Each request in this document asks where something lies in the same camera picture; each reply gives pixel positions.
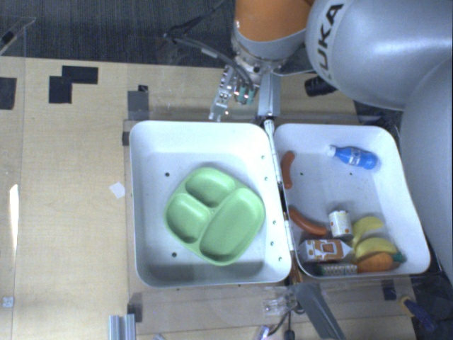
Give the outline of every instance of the white can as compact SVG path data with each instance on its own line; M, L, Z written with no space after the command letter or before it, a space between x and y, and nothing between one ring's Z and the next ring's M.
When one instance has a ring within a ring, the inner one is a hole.
M354 237L349 213L346 210L335 210L328 215L328 221L332 230L332 237L350 241Z

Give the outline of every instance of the green divided plate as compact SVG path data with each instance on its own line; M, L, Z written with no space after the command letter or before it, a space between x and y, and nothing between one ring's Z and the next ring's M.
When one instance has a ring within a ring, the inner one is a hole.
M165 224L185 247L216 266L235 262L265 218L262 200L230 175L211 167L193 171L165 209Z

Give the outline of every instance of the bottle label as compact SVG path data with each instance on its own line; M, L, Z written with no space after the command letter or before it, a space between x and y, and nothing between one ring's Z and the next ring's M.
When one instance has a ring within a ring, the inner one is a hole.
M360 150L351 149L351 156L349 158L349 165L357 166L360 163Z

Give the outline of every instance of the sausage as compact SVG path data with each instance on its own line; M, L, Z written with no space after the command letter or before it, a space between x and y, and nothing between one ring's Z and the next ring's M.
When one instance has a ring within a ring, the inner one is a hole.
M280 166L282 168L283 185L285 189L292 188L292 181L289 170L291 169L291 164L294 161L295 157L296 155L294 155L293 151L287 151L283 155L282 161L280 162Z
M293 207L289 208L289 217L298 227L302 228L305 232L313 235L325 236L327 235L327 228L321 225L316 225L307 220L301 213Z

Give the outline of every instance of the bottle cap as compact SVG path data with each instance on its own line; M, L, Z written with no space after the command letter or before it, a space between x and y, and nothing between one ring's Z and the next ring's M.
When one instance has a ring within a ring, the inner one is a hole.
M328 157L334 157L335 153L337 151L337 148L335 146L330 145L327 149L327 156Z

